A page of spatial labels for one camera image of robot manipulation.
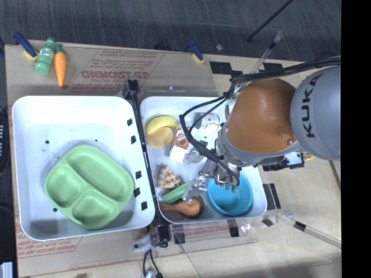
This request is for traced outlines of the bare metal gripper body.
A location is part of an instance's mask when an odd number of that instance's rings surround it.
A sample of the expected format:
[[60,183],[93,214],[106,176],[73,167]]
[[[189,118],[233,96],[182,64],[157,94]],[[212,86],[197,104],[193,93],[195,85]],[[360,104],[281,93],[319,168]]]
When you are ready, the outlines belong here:
[[240,172],[241,166],[233,164],[228,159],[223,159],[218,163],[207,159],[199,172],[199,182],[205,184],[207,181],[211,181],[226,190],[237,191],[240,186]]

